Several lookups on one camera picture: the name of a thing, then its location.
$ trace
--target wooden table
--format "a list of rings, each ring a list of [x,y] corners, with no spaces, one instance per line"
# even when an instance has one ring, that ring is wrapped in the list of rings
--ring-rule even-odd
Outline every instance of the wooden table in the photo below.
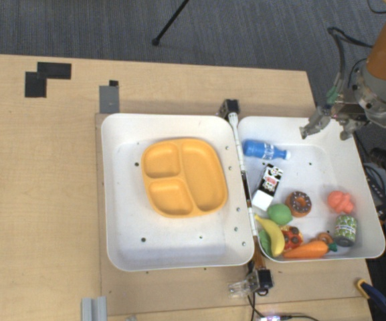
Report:
[[[71,63],[72,79],[48,80],[47,98],[25,98],[25,72],[37,62]],[[304,72],[0,55],[0,320],[79,320],[82,298],[108,293],[101,285],[95,114],[99,86],[109,80],[120,82],[122,112],[215,114],[225,98],[240,100],[241,116],[307,117],[314,109]],[[369,281],[364,260],[267,262],[275,287],[258,299],[262,312],[371,320],[354,287],[358,278]],[[221,272],[209,268],[206,279],[221,283]],[[155,282],[171,277],[153,275]],[[124,277],[126,289],[108,297],[108,311],[123,299],[131,310],[111,321],[133,312],[139,321],[250,318],[245,300],[228,300],[220,289],[216,304],[195,296],[186,303],[170,292],[136,295],[143,278]]]

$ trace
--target orange divided plate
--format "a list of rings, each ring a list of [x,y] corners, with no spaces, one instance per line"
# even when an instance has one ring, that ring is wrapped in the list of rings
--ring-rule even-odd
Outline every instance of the orange divided plate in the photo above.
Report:
[[[182,138],[158,142],[142,155],[148,199],[165,217],[195,217],[222,208],[227,185],[218,156],[207,142]]]

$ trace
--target plastic water bottle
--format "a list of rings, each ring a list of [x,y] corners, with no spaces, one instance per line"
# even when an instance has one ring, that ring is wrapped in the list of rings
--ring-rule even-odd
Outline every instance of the plastic water bottle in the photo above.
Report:
[[[280,150],[274,145],[258,140],[245,140],[243,144],[245,156],[258,157],[266,160],[282,158],[288,160],[291,154],[287,150]]]

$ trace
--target dark gray carpet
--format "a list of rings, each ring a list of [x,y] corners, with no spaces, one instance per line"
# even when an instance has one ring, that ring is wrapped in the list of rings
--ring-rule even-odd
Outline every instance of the dark gray carpet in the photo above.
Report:
[[[373,43],[386,20],[366,0],[191,0],[153,47],[181,1],[0,0],[0,54],[305,70],[322,104],[339,64],[326,28]],[[345,48],[348,68],[368,54]],[[386,130],[359,135],[386,150]]]

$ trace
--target tin can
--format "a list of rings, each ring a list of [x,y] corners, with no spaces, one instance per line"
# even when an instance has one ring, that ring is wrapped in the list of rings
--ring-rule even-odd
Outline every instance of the tin can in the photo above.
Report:
[[[334,241],[338,246],[350,247],[355,244],[358,222],[350,215],[337,217],[334,232]]]

